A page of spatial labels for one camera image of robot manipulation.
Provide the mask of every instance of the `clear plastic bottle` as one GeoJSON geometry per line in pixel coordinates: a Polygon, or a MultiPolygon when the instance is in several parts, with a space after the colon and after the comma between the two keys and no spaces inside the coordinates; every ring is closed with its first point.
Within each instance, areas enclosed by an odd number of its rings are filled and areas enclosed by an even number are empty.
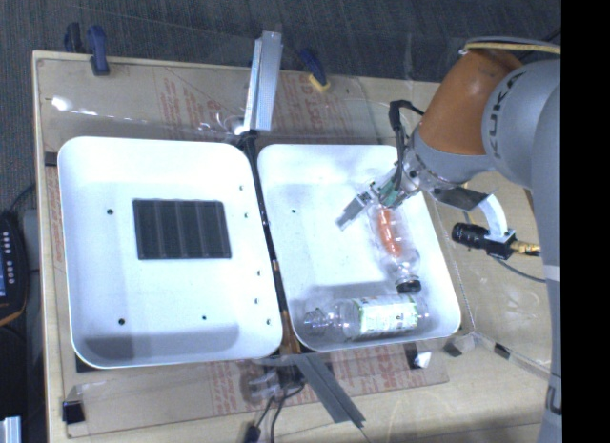
{"type": "Polygon", "coordinates": [[[428,306],[419,294],[389,294],[331,301],[305,314],[305,333],[336,342],[423,331],[428,306]]]}
{"type": "Polygon", "coordinates": [[[383,270],[394,281],[399,292],[419,291],[419,251],[402,213],[376,205],[369,209],[369,221],[383,270]]]}

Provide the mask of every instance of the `white label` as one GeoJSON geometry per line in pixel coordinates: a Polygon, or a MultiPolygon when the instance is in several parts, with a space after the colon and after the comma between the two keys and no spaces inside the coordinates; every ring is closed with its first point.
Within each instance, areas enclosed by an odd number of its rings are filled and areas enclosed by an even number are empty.
{"type": "Polygon", "coordinates": [[[417,304],[410,296],[355,298],[360,311],[360,335],[392,334],[417,327],[417,304]]]}

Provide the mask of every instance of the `black vent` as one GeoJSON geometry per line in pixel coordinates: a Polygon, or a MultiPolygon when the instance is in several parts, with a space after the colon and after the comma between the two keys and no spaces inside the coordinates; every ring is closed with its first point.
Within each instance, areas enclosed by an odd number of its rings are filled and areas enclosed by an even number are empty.
{"type": "Polygon", "coordinates": [[[133,215],[140,260],[231,258],[219,201],[134,199],[133,215]]]}

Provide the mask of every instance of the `black connector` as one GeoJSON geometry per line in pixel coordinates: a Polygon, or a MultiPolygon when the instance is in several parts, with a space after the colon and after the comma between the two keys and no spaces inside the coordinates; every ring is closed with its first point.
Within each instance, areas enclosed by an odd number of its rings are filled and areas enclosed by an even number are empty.
{"type": "Polygon", "coordinates": [[[260,438],[260,428],[251,424],[246,431],[243,443],[258,443],[258,438],[260,438]]]}
{"type": "Polygon", "coordinates": [[[404,158],[404,152],[406,148],[405,141],[409,138],[409,135],[405,132],[402,123],[400,122],[400,108],[406,108],[416,112],[419,115],[423,115],[423,111],[419,110],[411,101],[405,99],[398,99],[397,101],[390,102],[390,110],[388,111],[388,117],[390,118],[390,126],[396,135],[396,150],[398,153],[398,160],[396,162],[396,174],[394,175],[392,182],[394,183],[394,190],[398,191],[400,188],[400,182],[402,181],[402,160],[404,158]]]}
{"type": "Polygon", "coordinates": [[[509,234],[504,242],[489,240],[485,237],[488,234],[489,230],[482,226],[456,223],[451,231],[451,239],[468,248],[483,249],[490,256],[507,260],[513,254],[511,243],[516,240],[515,233],[509,234]]]}

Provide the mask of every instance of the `cable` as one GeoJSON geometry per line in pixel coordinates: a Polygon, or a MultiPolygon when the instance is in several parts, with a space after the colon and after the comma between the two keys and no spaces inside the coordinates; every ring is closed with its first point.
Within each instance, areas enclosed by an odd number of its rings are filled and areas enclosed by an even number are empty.
{"type": "Polygon", "coordinates": [[[294,391],[291,394],[286,394],[284,393],[284,396],[281,398],[281,400],[279,401],[279,403],[277,404],[277,411],[274,414],[274,419],[271,422],[271,429],[270,429],[270,433],[269,433],[269,442],[270,443],[275,443],[275,437],[274,437],[274,431],[275,431],[275,422],[277,421],[277,417],[279,416],[279,413],[281,412],[282,408],[284,407],[284,403],[286,402],[286,399],[293,397],[294,395],[297,395],[298,393],[300,393],[303,389],[305,389],[305,384],[301,384],[298,389],[296,389],[296,391],[294,391]]]}
{"type": "Polygon", "coordinates": [[[510,244],[511,250],[526,256],[541,256],[540,245],[515,240],[510,244]]]}
{"type": "Polygon", "coordinates": [[[35,188],[36,188],[36,183],[34,182],[33,184],[30,184],[25,189],[23,189],[21,192],[19,192],[17,197],[15,197],[14,200],[12,201],[12,203],[10,203],[8,211],[13,212],[13,210],[15,209],[15,207],[17,206],[19,201],[24,199],[30,192],[34,191],[35,188]]]}
{"type": "Polygon", "coordinates": [[[405,132],[404,127],[402,126],[402,123],[400,121],[400,108],[406,108],[407,110],[416,112],[420,116],[423,116],[424,113],[424,111],[416,108],[411,101],[399,99],[397,101],[390,102],[390,110],[388,111],[388,117],[390,118],[390,126],[392,127],[392,130],[394,130],[396,136],[396,150],[398,152],[396,173],[392,178],[395,191],[398,191],[398,188],[400,187],[400,182],[402,181],[402,162],[404,150],[406,147],[405,142],[409,138],[409,135],[405,132]]]}
{"type": "Polygon", "coordinates": [[[18,330],[16,330],[13,326],[4,325],[0,328],[3,331],[9,332],[10,334],[12,334],[15,338],[17,338],[19,340],[20,343],[23,343],[24,345],[26,344],[26,337],[23,334],[21,334],[18,330]]]}
{"type": "MultiPolygon", "coordinates": [[[[542,41],[543,42],[551,42],[558,35],[561,35],[561,27],[551,31],[548,35],[546,35],[544,38],[542,38],[542,41]]],[[[529,56],[530,53],[532,53],[532,52],[531,51],[522,51],[522,52],[516,53],[515,56],[516,56],[516,58],[518,60],[523,60],[524,58],[529,56]]]]}
{"type": "Polygon", "coordinates": [[[546,51],[561,55],[561,47],[559,45],[529,38],[512,38],[507,36],[482,36],[471,38],[466,41],[466,44],[460,50],[460,53],[465,53],[470,49],[546,51]]]}
{"type": "Polygon", "coordinates": [[[263,419],[265,418],[265,416],[267,415],[267,413],[269,412],[269,408],[271,408],[272,403],[275,401],[275,396],[271,396],[269,398],[269,401],[267,401],[267,406],[265,406],[265,410],[263,411],[263,415],[260,416],[260,418],[258,419],[258,422],[256,423],[256,427],[259,428],[260,427],[260,423],[263,422],[263,419]]]}
{"type": "Polygon", "coordinates": [[[364,436],[364,439],[367,440],[368,443],[373,443],[369,437],[366,435],[366,433],[364,432],[364,428],[358,428],[360,430],[360,432],[362,433],[362,436],[364,436]]]}
{"type": "Polygon", "coordinates": [[[533,280],[534,282],[539,282],[540,284],[546,284],[546,279],[541,279],[539,277],[535,277],[534,275],[530,275],[528,273],[522,272],[519,269],[515,269],[515,267],[508,265],[506,262],[500,260],[499,258],[495,258],[492,257],[494,260],[496,260],[501,266],[505,267],[506,269],[508,269],[509,271],[516,273],[517,275],[520,275],[521,277],[525,277],[526,279],[530,279],[533,280]]]}

